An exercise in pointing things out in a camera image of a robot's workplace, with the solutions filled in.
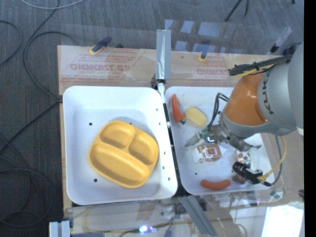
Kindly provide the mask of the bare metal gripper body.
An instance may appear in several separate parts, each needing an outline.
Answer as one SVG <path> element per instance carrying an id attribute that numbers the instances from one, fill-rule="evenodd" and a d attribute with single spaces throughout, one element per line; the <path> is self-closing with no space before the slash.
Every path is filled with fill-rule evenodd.
<path id="1" fill-rule="evenodd" d="M 217 124 L 211 127 L 204 140 L 211 144 L 230 143 L 236 141 L 237 136 L 231 133 L 224 125 Z"/>

